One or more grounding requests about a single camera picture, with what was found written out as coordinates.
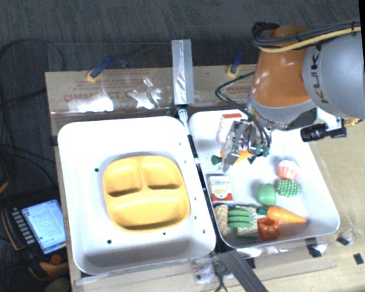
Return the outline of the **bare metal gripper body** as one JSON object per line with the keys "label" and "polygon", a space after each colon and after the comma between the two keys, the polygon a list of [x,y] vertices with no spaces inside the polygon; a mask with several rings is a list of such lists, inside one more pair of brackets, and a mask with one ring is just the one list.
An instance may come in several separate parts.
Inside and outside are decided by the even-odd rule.
{"label": "bare metal gripper body", "polygon": [[234,121],[225,140],[226,157],[270,152],[271,136],[258,121]]}

